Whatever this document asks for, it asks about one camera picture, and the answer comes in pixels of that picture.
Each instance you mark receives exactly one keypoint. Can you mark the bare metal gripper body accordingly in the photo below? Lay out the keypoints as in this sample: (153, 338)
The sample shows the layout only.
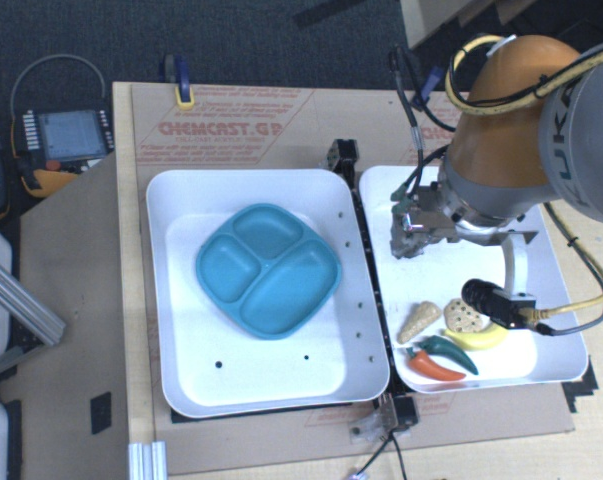
(438, 215)

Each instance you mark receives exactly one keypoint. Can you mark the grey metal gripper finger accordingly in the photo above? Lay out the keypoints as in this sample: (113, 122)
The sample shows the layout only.
(422, 244)
(401, 238)

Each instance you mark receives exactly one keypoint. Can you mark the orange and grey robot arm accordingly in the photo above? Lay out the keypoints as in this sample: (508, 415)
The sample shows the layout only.
(501, 133)

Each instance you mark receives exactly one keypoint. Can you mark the white plastic tray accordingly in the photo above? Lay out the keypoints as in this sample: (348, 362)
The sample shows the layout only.
(261, 378)
(446, 278)

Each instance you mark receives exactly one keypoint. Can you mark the beige toy corn cob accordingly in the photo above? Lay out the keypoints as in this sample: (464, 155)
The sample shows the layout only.
(418, 323)

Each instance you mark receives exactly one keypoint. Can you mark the beige toy biscuit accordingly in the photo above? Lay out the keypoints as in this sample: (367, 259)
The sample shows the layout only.
(461, 318)

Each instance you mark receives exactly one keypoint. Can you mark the yellow banana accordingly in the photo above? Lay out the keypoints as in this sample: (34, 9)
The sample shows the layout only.
(476, 340)

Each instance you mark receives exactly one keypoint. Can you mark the green toy chili pepper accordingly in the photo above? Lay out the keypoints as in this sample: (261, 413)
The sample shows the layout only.
(451, 353)

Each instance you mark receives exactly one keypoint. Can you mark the orange toy chili pepper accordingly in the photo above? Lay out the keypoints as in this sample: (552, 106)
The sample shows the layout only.
(431, 368)

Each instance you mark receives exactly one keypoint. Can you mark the blue divided plate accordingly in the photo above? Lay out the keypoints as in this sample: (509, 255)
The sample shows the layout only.
(268, 273)

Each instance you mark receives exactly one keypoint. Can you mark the brown cardboard board, red print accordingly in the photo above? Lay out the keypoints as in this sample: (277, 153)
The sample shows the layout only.
(241, 128)

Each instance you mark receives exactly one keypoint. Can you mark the black cylinder on white bracket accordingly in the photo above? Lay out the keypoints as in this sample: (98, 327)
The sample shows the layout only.
(496, 303)

